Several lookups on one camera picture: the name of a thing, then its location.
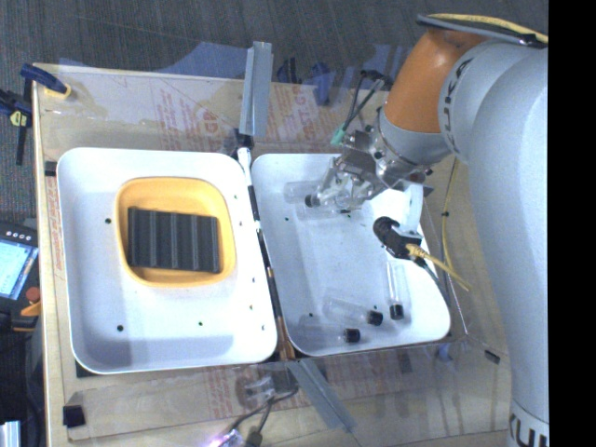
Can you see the black ribbed block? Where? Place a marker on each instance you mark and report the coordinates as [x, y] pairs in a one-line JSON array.
[[172, 240]]

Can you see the yellow bowl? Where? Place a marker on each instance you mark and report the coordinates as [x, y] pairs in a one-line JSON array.
[[174, 191]]

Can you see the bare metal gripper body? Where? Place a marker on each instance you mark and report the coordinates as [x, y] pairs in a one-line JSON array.
[[368, 158]]

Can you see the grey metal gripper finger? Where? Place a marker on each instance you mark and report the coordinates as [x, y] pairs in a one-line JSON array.
[[359, 191], [329, 182]]

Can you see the black cylinder on white bracket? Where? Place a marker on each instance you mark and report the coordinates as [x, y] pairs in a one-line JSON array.
[[396, 238]]

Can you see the thin black and white rod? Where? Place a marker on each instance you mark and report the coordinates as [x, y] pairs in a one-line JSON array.
[[257, 217]]

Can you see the white plastic tray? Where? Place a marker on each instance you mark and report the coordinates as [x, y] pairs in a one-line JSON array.
[[335, 259], [93, 249]]

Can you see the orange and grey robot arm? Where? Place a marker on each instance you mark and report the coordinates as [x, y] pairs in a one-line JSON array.
[[503, 166]]

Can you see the brown cardboard board red print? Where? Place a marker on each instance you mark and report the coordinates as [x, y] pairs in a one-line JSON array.
[[139, 105]]

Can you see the clear plastic bottle black cap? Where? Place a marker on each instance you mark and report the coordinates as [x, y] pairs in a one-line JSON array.
[[396, 296], [311, 200], [354, 311], [333, 331]]

